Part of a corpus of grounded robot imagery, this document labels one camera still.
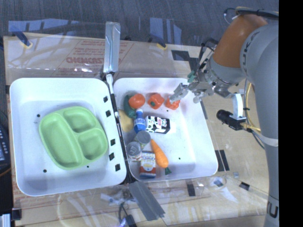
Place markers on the orange and white carton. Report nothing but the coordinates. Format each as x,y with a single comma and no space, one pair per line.
148,165

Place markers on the white plastic tray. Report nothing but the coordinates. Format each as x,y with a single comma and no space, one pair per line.
189,136
30,93

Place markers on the blue plastic bottle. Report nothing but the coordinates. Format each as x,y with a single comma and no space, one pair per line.
140,122

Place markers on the orange toy carrot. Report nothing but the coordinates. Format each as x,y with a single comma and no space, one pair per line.
159,156

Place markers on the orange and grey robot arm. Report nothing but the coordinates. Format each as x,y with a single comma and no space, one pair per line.
262,63

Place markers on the brown cardboard board red print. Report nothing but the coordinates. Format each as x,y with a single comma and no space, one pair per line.
151,53

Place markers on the dark green toy cucumber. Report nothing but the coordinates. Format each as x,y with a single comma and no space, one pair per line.
127,107

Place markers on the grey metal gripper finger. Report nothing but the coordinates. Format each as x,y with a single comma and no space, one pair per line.
179,92
198,98

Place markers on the small silver can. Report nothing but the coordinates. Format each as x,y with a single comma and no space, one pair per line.
143,138

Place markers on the orange toy tomato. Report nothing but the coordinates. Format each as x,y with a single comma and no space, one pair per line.
136,100

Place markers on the small can with red label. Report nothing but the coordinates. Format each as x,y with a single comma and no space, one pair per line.
133,151

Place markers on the black and white milk carton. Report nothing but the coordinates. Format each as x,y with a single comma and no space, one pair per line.
158,124

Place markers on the green divided plate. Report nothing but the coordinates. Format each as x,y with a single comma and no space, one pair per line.
59,138

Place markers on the black cylinder on white bracket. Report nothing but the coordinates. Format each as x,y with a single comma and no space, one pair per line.
230,119

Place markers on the orange toy bell pepper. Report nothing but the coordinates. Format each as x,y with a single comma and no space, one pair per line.
174,105
156,100

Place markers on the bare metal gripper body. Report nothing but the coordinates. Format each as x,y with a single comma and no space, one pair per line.
203,84

